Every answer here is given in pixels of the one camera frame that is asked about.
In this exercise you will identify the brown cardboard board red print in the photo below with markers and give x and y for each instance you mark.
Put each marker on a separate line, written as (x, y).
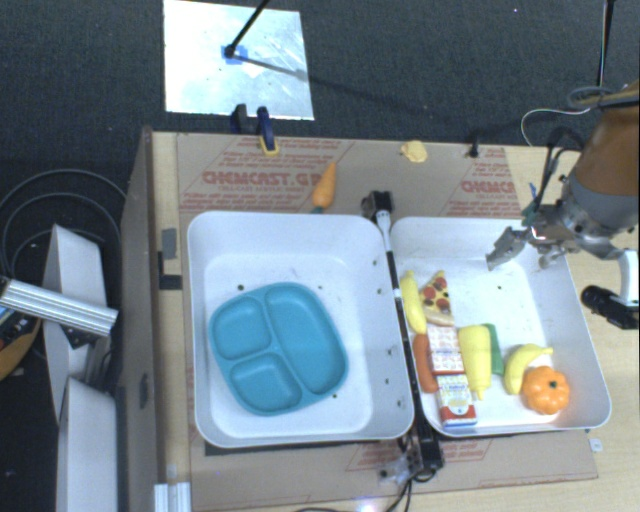
(280, 170)

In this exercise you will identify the yellow banana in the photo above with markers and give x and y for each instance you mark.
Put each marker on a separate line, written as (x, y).
(520, 365)
(413, 305)

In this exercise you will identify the red and white patterned carton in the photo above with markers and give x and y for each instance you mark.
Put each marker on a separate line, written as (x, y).
(444, 350)

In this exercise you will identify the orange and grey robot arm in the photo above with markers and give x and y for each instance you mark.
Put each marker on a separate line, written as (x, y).
(609, 150)

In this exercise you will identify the orange sausage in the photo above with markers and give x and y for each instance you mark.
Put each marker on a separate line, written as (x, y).
(425, 362)

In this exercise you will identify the orange carrot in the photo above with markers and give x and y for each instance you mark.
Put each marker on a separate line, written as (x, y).
(325, 187)

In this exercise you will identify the black cylinder on white bracket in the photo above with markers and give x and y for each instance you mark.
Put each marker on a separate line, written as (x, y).
(611, 295)

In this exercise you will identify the thin black and white rod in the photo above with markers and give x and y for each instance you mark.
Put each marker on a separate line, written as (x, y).
(395, 280)

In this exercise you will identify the pale yellow biscuit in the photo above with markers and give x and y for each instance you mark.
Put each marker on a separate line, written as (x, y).
(415, 150)

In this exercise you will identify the blue divided plate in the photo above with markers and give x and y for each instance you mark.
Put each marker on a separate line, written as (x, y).
(280, 345)

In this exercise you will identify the yellow squeeze bottle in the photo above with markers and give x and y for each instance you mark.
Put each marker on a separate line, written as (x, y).
(475, 357)

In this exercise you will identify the orange pumpkin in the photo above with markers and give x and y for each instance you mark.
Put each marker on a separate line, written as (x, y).
(545, 390)

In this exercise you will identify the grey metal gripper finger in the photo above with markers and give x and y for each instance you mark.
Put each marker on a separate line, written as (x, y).
(549, 257)
(502, 248)

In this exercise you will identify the green flat block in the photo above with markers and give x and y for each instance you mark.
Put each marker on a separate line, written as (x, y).
(494, 350)

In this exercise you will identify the red white and blue carton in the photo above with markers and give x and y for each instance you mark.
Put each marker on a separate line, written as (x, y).
(456, 402)

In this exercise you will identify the pizza slice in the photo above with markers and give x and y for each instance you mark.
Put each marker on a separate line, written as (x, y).
(437, 300)

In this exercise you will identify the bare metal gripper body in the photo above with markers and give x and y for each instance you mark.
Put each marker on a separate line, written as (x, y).
(570, 230)

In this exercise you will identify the white plastic tray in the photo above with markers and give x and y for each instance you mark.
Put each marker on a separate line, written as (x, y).
(300, 240)
(550, 300)

